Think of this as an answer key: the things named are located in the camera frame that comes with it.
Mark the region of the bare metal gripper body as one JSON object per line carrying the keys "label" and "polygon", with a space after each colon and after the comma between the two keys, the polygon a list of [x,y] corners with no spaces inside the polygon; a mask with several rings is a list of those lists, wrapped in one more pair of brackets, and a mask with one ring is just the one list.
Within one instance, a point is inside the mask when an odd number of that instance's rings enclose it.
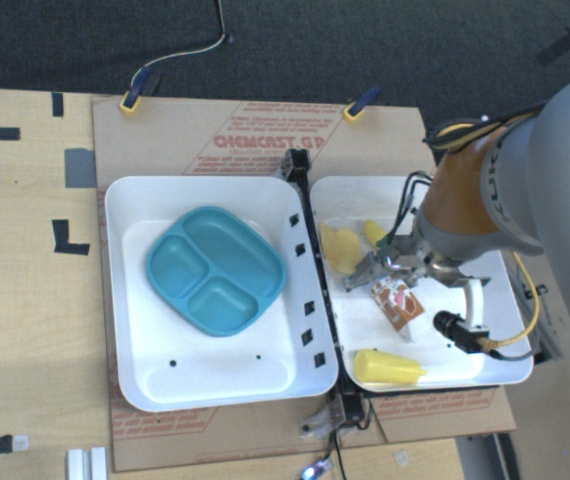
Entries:
{"label": "bare metal gripper body", "polygon": [[442,284],[455,284],[461,278],[461,263],[438,253],[423,238],[414,235],[384,237],[377,242],[377,257],[383,268],[398,279],[413,270],[420,270]]}

